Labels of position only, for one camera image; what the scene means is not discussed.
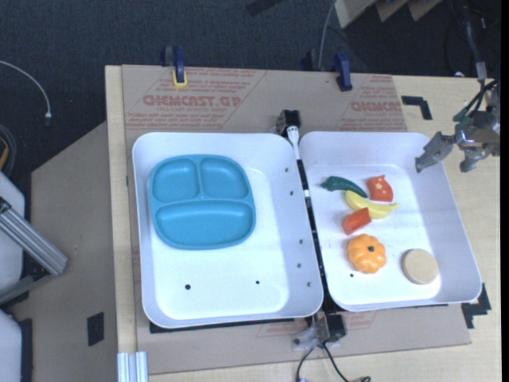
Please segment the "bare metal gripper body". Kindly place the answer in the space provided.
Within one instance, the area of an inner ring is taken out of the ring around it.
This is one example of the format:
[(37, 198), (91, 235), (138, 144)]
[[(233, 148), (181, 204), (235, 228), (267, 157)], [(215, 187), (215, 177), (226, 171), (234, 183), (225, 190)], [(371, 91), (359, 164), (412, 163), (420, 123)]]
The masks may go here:
[(466, 154), (500, 154), (498, 88), (483, 88), (457, 114), (457, 145)]

